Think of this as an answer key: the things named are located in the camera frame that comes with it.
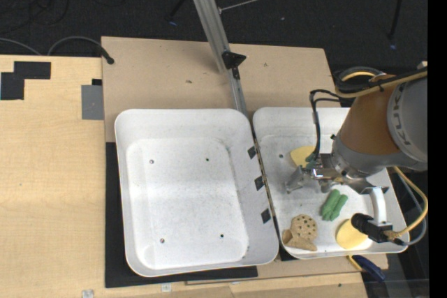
black clamp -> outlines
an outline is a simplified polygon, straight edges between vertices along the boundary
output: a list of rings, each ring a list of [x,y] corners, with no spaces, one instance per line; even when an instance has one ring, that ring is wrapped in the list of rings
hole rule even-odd
[[[222,52],[222,59],[225,64],[225,67],[227,70],[232,70],[233,77],[236,80],[240,80],[240,74],[239,69],[237,68],[245,59],[247,56],[241,55],[241,54],[235,54],[231,51],[224,51]]]

